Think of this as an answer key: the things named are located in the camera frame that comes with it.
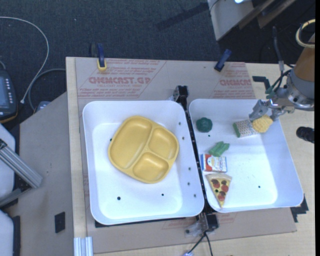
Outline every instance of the blue clamp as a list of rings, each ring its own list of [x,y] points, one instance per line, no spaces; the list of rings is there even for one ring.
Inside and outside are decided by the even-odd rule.
[[[97,52],[98,52],[98,59],[96,60],[98,69],[99,69],[99,71],[106,71],[107,61],[105,59],[104,49],[103,49],[102,43],[97,43],[96,47],[97,47]]]
[[[223,67],[225,66],[225,62],[227,61],[227,59],[230,57],[232,51],[230,51],[229,49],[226,49],[221,57],[221,59],[217,62],[217,64],[214,66],[214,69],[217,71],[221,71],[223,69]]]

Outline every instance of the yellow plate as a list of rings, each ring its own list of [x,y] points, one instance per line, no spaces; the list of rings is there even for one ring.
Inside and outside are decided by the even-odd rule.
[[[163,180],[179,151],[176,136],[162,125],[135,115],[126,119],[108,147],[111,163],[144,183]]]

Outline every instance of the black floor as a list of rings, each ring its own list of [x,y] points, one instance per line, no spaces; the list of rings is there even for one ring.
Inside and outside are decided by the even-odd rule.
[[[316,16],[315,0],[297,0],[264,28],[254,19],[215,40],[207,0],[0,0],[0,16],[38,26],[49,43],[42,71],[65,68],[66,57],[90,57],[90,44],[102,43],[108,58],[277,63],[272,27],[285,63],[294,64],[302,48],[296,44],[299,26]],[[314,27],[305,29],[309,38]],[[10,74],[19,101],[43,64],[46,41],[32,25],[0,18],[0,61]],[[66,75],[53,71],[39,78],[30,91],[33,107],[66,91]],[[28,97],[10,130],[33,114]]]

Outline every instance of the device screen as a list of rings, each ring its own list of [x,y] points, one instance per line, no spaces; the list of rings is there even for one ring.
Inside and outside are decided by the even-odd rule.
[[[3,77],[0,77],[0,108],[8,109],[9,102],[6,94],[5,80]]]

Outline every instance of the pizza slice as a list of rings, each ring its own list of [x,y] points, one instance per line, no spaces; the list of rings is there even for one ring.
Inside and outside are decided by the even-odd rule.
[[[232,177],[225,173],[212,173],[206,175],[206,178],[210,183],[215,198],[222,208],[225,204]]]

